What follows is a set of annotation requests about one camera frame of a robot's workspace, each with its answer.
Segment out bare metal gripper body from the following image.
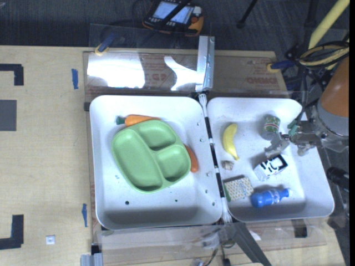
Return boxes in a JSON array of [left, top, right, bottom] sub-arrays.
[[289, 120, 350, 156]]

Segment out black and white carton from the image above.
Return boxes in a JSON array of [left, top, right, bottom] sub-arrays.
[[252, 154, 289, 182]]

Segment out green and white can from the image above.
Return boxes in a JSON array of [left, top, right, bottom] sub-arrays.
[[260, 115, 281, 141]]

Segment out yellow banana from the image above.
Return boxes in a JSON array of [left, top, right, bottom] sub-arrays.
[[222, 122, 240, 161]]

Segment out white plastic tray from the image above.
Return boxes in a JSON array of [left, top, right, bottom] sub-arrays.
[[89, 94, 224, 231], [206, 96, 336, 223]]

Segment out blue bottle with white cap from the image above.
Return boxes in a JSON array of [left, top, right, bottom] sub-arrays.
[[250, 187, 293, 209]]

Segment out yellow patterned packet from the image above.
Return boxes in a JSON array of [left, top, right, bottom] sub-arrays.
[[222, 176, 255, 203]]

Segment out thin black and white rod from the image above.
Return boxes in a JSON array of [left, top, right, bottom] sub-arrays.
[[197, 93, 232, 223]]

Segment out orange sausage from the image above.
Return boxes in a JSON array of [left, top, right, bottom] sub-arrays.
[[184, 144, 200, 174]]

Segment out orange carrot with green top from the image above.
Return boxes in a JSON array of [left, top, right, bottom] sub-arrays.
[[115, 114, 162, 127]]

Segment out green divided plate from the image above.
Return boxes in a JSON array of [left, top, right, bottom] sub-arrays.
[[110, 119, 193, 195]]

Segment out black cylinder on white bracket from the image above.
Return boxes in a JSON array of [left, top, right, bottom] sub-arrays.
[[326, 166, 350, 190]]

